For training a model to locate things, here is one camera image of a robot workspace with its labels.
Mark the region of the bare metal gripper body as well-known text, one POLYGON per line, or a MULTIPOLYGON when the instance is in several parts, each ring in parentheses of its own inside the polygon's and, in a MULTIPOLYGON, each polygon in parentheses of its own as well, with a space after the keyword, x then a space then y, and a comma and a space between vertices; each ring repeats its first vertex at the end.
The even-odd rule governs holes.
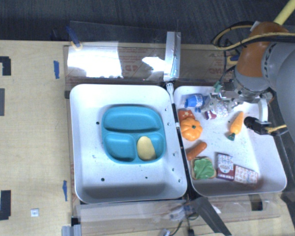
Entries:
POLYGON ((210 100, 213 104, 222 102, 225 105, 241 105, 243 103, 257 104, 264 100, 268 103, 271 100, 270 92, 254 92, 245 88, 226 90, 221 88, 219 92, 210 93, 210 100))

